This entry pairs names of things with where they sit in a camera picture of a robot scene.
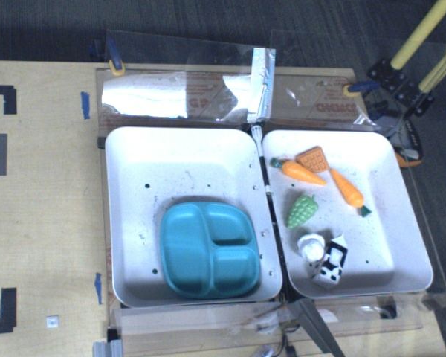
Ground orange carrot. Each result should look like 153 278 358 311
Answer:
329 167 372 218
270 157 327 187

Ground black and white milk carton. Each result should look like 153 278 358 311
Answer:
311 234 349 289

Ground white plastic tray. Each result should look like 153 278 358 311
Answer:
104 126 284 309
262 129 434 300

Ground green grapes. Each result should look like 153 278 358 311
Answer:
285 194 320 230

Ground brown waffle biscuit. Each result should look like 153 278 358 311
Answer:
295 146 330 174

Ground blue divided plate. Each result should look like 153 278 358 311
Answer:
159 201 262 300

